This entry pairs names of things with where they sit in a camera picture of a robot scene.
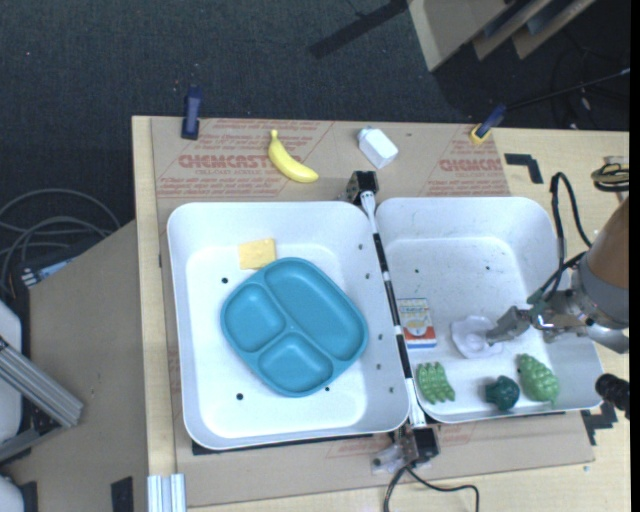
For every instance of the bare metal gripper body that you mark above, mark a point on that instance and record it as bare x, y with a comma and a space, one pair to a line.
562, 307

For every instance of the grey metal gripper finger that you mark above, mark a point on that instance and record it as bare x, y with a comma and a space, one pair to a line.
505, 334
515, 317

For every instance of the light green grapes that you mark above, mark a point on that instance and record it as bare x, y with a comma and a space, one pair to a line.
539, 379

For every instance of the dark green broccoli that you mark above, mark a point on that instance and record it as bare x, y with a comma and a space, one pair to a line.
502, 392

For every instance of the green pea pods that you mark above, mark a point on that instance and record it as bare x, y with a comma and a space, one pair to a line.
434, 384

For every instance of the small white and orange carton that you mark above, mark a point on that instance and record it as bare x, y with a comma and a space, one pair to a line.
417, 325

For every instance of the white plastic tray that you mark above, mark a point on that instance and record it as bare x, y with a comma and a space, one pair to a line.
210, 420
450, 240

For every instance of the thin black and white rod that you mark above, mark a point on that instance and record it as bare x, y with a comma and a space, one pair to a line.
387, 285

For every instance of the blue divided plate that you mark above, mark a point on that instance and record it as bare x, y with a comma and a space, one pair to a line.
300, 305

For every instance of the white bottle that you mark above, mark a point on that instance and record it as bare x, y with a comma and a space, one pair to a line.
378, 146

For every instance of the brown cardboard board red print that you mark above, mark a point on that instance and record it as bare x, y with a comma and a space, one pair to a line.
300, 475

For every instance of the yellow cheese slice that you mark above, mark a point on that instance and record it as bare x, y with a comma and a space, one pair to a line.
256, 252

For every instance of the yellow banana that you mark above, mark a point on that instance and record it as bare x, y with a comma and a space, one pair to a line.
287, 165

